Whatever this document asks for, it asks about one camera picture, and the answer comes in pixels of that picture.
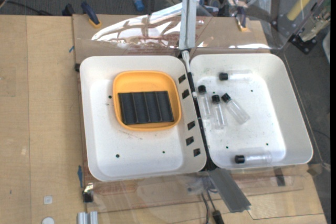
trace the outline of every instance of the black floor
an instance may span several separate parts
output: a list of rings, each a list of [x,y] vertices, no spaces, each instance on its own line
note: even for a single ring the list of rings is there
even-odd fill
[[[37,10],[45,10],[53,15],[62,15],[64,7],[71,3],[77,13],[84,0],[13,0],[25,3]],[[124,0],[89,0],[98,14],[137,14],[133,5],[125,5]],[[8,3],[0,9],[0,14],[36,15],[32,9]],[[330,63],[323,50],[322,41],[330,27],[317,35],[317,44],[306,55],[292,44],[279,55],[292,75],[297,97],[306,115],[306,124],[314,147],[311,164],[319,167],[312,171],[316,188],[328,223],[331,223],[331,173],[330,173]]]

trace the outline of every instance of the white round object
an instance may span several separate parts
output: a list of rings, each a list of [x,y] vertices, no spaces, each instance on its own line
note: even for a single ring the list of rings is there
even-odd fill
[[[55,221],[52,217],[46,217],[42,220],[41,224],[55,224]]]

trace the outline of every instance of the blue bottle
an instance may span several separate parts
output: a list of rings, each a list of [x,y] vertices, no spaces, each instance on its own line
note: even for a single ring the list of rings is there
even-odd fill
[[[145,6],[143,5],[142,3],[142,0],[133,0],[134,1],[134,4],[135,4],[135,7],[138,11],[143,11],[145,9]]]

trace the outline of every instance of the black cap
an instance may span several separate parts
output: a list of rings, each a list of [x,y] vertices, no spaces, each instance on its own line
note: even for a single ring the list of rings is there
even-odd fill
[[[204,85],[200,85],[200,86],[198,86],[198,92],[199,92],[199,93],[205,93],[205,92],[206,92],[206,88],[205,88],[205,86],[204,86]]]
[[[236,163],[244,163],[245,162],[245,156],[244,155],[236,155],[235,156],[235,162]]]
[[[230,97],[227,93],[225,93],[225,94],[222,96],[222,100],[223,100],[225,103],[227,103],[228,101],[231,100],[231,97]]]
[[[228,73],[220,73],[219,74],[219,80],[228,80],[228,79],[229,79]]]
[[[221,99],[219,98],[218,94],[212,96],[212,103],[213,104],[218,104],[218,103],[220,103],[220,101],[221,101]]]

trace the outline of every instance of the clear vial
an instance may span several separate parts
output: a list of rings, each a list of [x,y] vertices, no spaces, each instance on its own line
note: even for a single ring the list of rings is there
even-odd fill
[[[224,114],[221,107],[219,95],[212,96],[212,108],[214,111],[215,129],[223,129],[226,125]]]
[[[201,111],[201,117],[204,119],[210,119],[211,110],[209,104],[209,96],[206,92],[206,88],[204,85],[198,86],[198,100],[199,100],[199,107]]]
[[[250,116],[245,112],[245,110],[227,93],[222,96],[222,100],[226,103],[226,107],[230,114],[239,124],[243,124],[250,119]]]
[[[260,153],[248,153],[244,155],[236,155],[236,164],[269,164],[272,162],[272,154],[270,151],[260,152]]]
[[[252,80],[251,70],[230,70],[219,74],[219,80]]]

